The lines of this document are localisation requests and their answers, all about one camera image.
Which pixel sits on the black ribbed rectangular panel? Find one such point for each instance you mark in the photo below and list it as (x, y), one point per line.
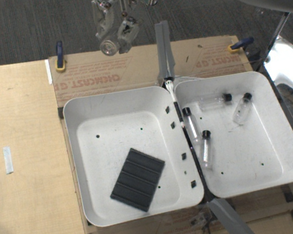
(138, 179)

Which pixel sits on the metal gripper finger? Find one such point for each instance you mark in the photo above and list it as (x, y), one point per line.
(104, 18)
(128, 31)

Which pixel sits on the brown cardboard board red print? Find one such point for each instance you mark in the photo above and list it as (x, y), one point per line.
(133, 69)

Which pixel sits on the white plastic tray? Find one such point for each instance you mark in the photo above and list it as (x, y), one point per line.
(246, 153)
(119, 134)

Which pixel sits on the thin black and white rod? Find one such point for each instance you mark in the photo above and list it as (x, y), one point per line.
(193, 156)

